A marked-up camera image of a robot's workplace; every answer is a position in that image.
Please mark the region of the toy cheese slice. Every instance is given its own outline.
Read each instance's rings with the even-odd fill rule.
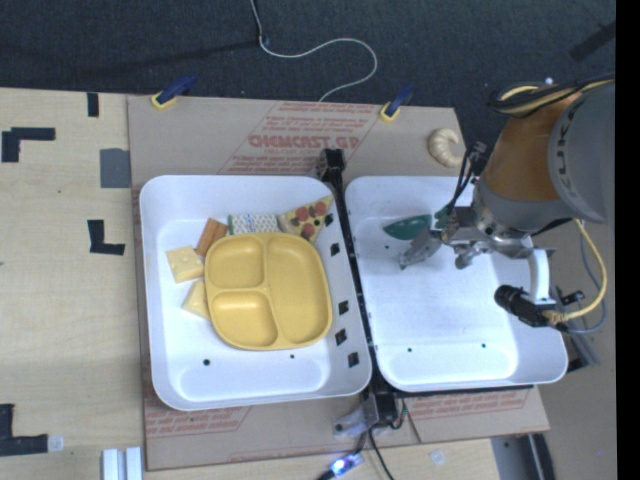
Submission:
[[[294,208],[277,216],[282,231],[306,238],[313,243],[324,224],[333,196]]]

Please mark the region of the yellow plate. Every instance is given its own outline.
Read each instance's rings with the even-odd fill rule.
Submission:
[[[221,238],[207,252],[204,277],[213,327],[235,347],[302,347],[331,327],[322,259],[304,238],[289,233]]]

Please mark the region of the white tray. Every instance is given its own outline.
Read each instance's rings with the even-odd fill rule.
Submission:
[[[329,282],[333,324],[325,338],[307,347],[247,351],[227,345],[210,322],[181,309],[191,283],[176,284],[166,258],[167,250],[195,246],[209,217],[225,222],[230,214],[284,213],[330,193],[317,180],[292,176],[161,176],[143,187],[151,373],[167,405],[256,405],[346,396],[366,387],[371,360],[335,204],[328,211],[333,222],[315,242]]]
[[[494,388],[554,382],[567,367],[559,332],[532,328],[494,302],[501,284],[529,286],[527,262],[485,254],[457,270],[442,246],[400,271],[409,242],[382,228],[433,214],[456,178],[364,177],[347,187],[358,270],[382,375],[407,392]],[[468,205],[471,189],[459,199]]]

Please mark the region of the white cable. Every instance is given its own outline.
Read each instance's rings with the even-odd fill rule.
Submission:
[[[373,51],[373,48],[371,48],[367,43],[365,43],[364,41],[361,41],[360,39],[354,39],[352,37],[339,37],[336,39],[331,39],[330,41],[327,41],[325,43],[322,43],[318,46],[316,46],[315,48],[311,48],[310,50],[306,51],[306,52],[302,52],[302,53],[296,53],[296,54],[291,54],[291,55],[287,55],[287,54],[283,54],[283,53],[276,53],[271,51],[265,44],[263,41],[263,37],[262,37],[262,22],[260,21],[260,16],[258,15],[258,9],[256,8],[256,4],[254,2],[254,0],[249,0],[249,2],[251,3],[251,10],[253,12],[253,16],[256,20],[256,25],[258,26],[258,42],[260,43],[260,48],[262,48],[262,50],[267,53],[268,55],[271,55],[272,57],[276,57],[279,59],[300,59],[302,57],[306,57],[307,55],[311,55],[315,52],[317,52],[318,50],[324,48],[325,46],[329,46],[331,44],[334,43],[355,43],[358,44],[360,46],[362,46],[363,48],[365,48],[370,54],[371,57],[373,58],[373,68],[371,69],[371,71],[369,72],[369,74],[363,78],[360,78],[354,82],[349,82],[347,84],[343,84],[343,85],[339,85],[338,87],[334,87],[333,89],[331,89],[330,91],[326,92],[322,98],[320,98],[320,100],[318,101],[324,101],[325,98],[327,98],[327,96],[329,96],[330,94],[333,94],[334,92],[338,92],[342,89],[346,89],[347,87],[353,87],[354,85],[358,85],[361,83],[366,82],[367,80],[369,80],[378,70],[378,57],[376,56],[376,53]]]

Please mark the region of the wooden table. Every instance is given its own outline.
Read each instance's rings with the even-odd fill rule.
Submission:
[[[126,96],[0,89],[0,129],[54,127],[0,164],[0,404],[13,435],[47,433],[64,449],[0,457],[0,478],[100,478],[107,448],[144,446],[131,190],[101,188],[100,150],[128,149]],[[88,220],[122,256],[92,254]],[[445,462],[436,465],[430,453]],[[488,439],[384,449],[395,478],[499,478]],[[371,451],[349,478],[385,478]],[[335,456],[145,473],[148,479],[319,476]]]

